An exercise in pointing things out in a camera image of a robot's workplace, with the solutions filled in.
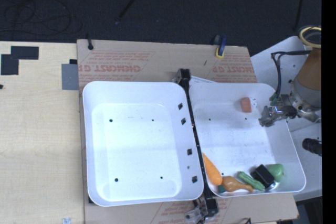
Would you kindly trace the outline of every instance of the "white container with objects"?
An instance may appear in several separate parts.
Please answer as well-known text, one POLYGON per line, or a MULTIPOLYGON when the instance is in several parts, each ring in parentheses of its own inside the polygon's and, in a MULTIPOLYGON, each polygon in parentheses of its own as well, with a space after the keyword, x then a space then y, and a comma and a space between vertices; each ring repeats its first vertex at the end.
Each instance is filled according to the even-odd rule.
MULTIPOLYGON (((269 191, 237 190, 220 197, 296 192, 304 176, 285 120, 258 119, 274 89, 262 83, 190 86, 200 148, 223 176, 281 163, 269 191), (252 112, 241 110, 249 97, 252 112)), ((184 89, 174 82, 95 81, 83 90, 88 193, 99 206, 197 199, 204 181, 184 89)))

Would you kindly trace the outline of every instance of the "white surface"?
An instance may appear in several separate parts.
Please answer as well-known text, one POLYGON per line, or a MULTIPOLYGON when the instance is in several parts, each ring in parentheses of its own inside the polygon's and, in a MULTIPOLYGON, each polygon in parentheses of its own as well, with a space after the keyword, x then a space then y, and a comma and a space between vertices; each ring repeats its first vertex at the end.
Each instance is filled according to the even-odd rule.
MULTIPOLYGON (((277 51, 305 50, 306 46, 296 36, 289 37, 282 42, 270 47, 251 57, 253 68, 259 83, 266 83, 273 88, 277 87, 276 67, 270 54, 277 51)), ((281 58, 281 94, 288 94, 290 83, 303 66, 307 55, 283 56, 281 58)), ((322 196, 322 157, 302 148, 305 138, 321 140, 321 124, 313 124, 306 119, 287 119, 289 131, 297 149, 303 170, 306 175, 305 188, 293 193, 296 201, 322 196)))
POLYGON ((218 193, 231 197, 301 191, 306 183, 299 157, 285 121, 262 127, 258 119, 274 89, 263 83, 195 83, 190 99, 201 150, 224 176, 237 177, 239 171, 250 174, 263 164, 281 163, 284 175, 269 190, 248 192, 241 189, 218 193), (241 109, 241 99, 249 97, 252 112, 241 109))
POLYGON ((83 108, 93 202, 115 206, 192 200, 202 194, 202 172, 181 86, 95 81, 83 90, 83 108))

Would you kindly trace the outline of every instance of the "brown cylinder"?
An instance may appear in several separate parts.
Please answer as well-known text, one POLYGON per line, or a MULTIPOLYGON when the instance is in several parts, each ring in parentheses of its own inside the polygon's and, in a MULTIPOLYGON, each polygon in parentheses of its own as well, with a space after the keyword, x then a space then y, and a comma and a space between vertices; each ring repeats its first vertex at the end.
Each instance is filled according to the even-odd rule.
POLYGON ((298 73, 299 82, 306 88, 321 91, 321 49, 313 48, 298 73))

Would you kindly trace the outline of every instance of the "light wood surface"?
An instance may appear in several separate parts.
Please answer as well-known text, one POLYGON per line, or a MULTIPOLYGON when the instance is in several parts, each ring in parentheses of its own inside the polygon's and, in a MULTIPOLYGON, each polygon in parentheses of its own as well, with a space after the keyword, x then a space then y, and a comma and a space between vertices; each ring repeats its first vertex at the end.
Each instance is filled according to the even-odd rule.
POLYGON ((39 59, 0 76, 0 223, 84 223, 78 91, 61 84, 76 44, 2 41, 0 54, 11 46, 39 46, 39 59))

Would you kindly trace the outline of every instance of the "cardboard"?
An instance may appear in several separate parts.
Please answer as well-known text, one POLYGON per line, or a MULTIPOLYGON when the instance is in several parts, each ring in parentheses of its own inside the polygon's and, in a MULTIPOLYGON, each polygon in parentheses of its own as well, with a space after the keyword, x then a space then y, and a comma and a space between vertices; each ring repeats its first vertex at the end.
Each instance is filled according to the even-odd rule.
MULTIPOLYGON (((87 83, 96 80, 172 81, 180 68, 190 69, 192 76, 215 82, 257 82, 248 49, 226 46, 224 57, 218 59, 215 57, 217 46, 211 45, 109 40, 92 40, 91 43, 92 50, 88 40, 77 40, 86 223, 186 223, 184 216, 193 208, 192 201, 115 207, 99 207, 89 202, 82 90, 87 83)), ((248 218, 254 223, 298 218, 292 194, 275 195, 216 198, 219 213, 207 223, 238 223, 248 218)))

